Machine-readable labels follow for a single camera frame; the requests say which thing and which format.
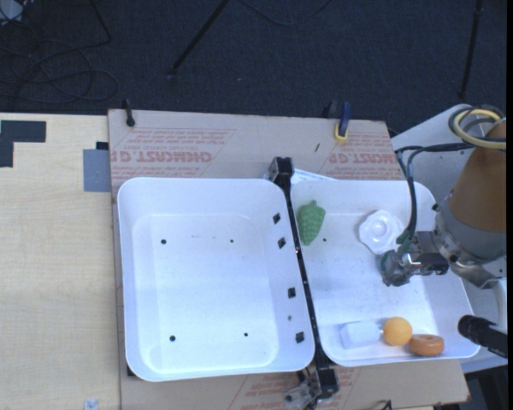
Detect white rounded block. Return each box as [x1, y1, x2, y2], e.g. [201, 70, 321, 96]
[338, 319, 382, 351]

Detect brown cardboard board, red print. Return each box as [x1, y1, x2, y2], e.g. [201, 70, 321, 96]
[107, 108, 472, 410]

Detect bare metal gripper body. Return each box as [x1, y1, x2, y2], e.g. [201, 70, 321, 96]
[406, 230, 459, 278]

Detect white plastic tray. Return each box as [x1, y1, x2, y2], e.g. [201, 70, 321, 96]
[289, 179, 482, 368]
[116, 176, 317, 383]

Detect orange ball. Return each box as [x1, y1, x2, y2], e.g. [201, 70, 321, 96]
[382, 316, 414, 347]

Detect white fried egg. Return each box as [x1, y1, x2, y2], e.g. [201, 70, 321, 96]
[358, 209, 405, 256]

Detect orange doughnut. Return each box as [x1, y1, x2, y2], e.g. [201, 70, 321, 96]
[408, 333, 446, 357]

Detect black cylinder on white bracket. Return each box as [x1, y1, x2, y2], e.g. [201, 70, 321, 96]
[450, 259, 509, 360]

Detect green grapes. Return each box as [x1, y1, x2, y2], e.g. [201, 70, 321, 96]
[297, 199, 327, 248]

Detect thin black rod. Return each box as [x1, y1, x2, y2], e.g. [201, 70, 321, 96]
[276, 173, 331, 372]

